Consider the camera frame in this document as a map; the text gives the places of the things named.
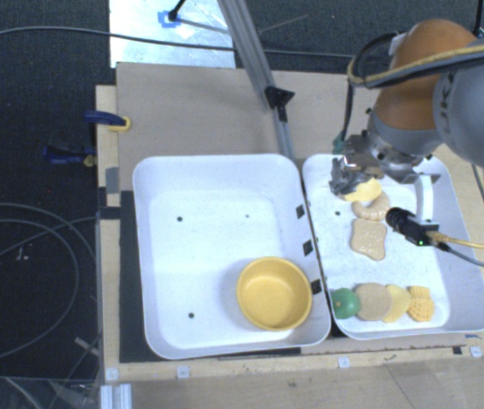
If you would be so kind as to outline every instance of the yellow cable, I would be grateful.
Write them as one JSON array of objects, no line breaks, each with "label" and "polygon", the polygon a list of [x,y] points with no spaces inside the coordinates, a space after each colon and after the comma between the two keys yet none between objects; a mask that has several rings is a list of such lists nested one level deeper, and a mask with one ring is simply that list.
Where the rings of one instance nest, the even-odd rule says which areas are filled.
[{"label": "yellow cable", "polygon": [[426,64],[431,64],[435,63],[441,60],[447,60],[451,59],[456,56],[462,56],[462,55],[471,55],[473,53],[480,53],[484,51],[484,44],[483,45],[475,45],[472,47],[463,47],[461,49],[454,49],[454,50],[449,50],[445,51],[442,53],[438,53],[436,55],[431,55],[428,57],[425,57],[420,60],[415,60],[414,62],[411,62],[410,64],[404,65],[404,66],[399,66],[397,68],[394,68],[392,70],[388,70],[386,72],[379,72],[377,74],[372,74],[371,76],[367,76],[366,78],[360,78],[354,75],[354,59],[350,61],[348,65],[348,79],[350,82],[353,84],[365,84],[368,82],[374,82],[376,80],[379,80],[381,78],[386,78],[388,76],[394,76],[398,72],[404,72],[405,70],[410,70],[415,67],[421,66],[421,65],[426,65]]},{"label": "yellow cable", "polygon": [[437,231],[427,232],[427,235],[436,242],[450,242],[453,244],[465,245],[466,247],[472,247],[474,249],[484,249],[484,244],[451,238],[450,236],[446,236],[445,234]]}]

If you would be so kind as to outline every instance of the black floor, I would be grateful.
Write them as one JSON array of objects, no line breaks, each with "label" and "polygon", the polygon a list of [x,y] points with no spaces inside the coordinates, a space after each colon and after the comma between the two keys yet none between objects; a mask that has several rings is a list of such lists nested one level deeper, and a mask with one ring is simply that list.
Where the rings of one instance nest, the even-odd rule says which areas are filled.
[{"label": "black floor", "polygon": [[[406,30],[428,18],[448,18],[469,29],[477,0],[247,0],[263,45],[276,49],[353,54],[385,32]],[[0,0],[0,30],[16,26],[79,26],[108,30],[108,0]],[[290,24],[267,30],[286,20]],[[52,165],[43,158],[51,141],[91,146],[83,114],[94,107],[97,84],[114,83],[108,41],[65,32],[0,37],[0,202],[32,205],[68,220],[96,212],[95,169]],[[347,59],[270,56],[274,69],[343,72]],[[0,207],[0,219],[55,226],[48,216]],[[79,226],[94,244],[94,226]],[[38,233],[0,223],[0,251]],[[73,233],[80,285],[70,313],[41,341],[0,359],[0,375],[65,377],[83,354],[76,337],[97,333],[95,263]],[[55,323],[70,302],[73,263],[52,234],[0,258],[0,354],[31,341]],[[92,377],[96,359],[73,373]]]}]

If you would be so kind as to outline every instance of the blue tape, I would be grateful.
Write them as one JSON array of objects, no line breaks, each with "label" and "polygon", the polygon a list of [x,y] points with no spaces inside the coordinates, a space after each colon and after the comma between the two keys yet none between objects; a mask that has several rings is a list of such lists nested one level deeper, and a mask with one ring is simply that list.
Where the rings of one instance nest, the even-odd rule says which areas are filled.
[{"label": "blue tape", "polygon": [[182,23],[180,21],[170,21],[168,19],[168,12],[167,10],[163,10],[157,13],[158,22],[164,29],[173,29],[177,26],[180,26]]}]

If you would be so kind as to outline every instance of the yellow bowl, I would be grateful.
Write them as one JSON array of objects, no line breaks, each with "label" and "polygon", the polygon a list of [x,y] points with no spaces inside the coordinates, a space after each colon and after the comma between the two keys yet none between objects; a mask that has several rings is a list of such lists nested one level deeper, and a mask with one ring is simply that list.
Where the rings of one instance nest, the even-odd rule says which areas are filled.
[{"label": "yellow bowl", "polygon": [[312,308],[312,291],[303,271],[279,257],[262,257],[240,273],[236,296],[244,316],[267,331],[302,324]]}]

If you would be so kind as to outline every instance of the white tray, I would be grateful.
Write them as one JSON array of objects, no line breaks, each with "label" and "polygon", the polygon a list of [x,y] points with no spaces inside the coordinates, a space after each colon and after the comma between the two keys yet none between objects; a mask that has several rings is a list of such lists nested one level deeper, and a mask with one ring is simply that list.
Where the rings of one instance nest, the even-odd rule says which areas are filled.
[{"label": "white tray", "polygon": [[310,282],[321,279],[300,176],[289,159],[147,158],[133,182],[144,326],[155,353],[184,359],[284,349],[328,335],[325,291],[290,331],[258,329],[236,300],[240,271],[258,257],[284,257]]},{"label": "white tray", "polygon": [[[365,282],[403,287],[422,285],[431,289],[435,302],[433,319],[418,323],[408,315],[399,321],[364,321],[357,317],[336,320],[349,337],[373,339],[426,333],[484,330],[484,282],[478,267],[438,251],[435,247],[417,247],[388,227],[385,240],[386,257],[382,261],[358,254],[350,248],[352,222],[351,204],[334,196],[329,187],[332,155],[308,158],[302,168],[308,207],[318,241],[326,285],[335,290],[354,288]],[[464,220],[445,165],[436,158],[424,160],[416,169],[424,174],[439,174],[433,185],[433,219],[440,231],[454,238],[467,239]],[[392,207],[416,213],[416,191],[413,185],[399,185],[385,177],[381,185]],[[471,249],[460,250],[474,256]]]}]

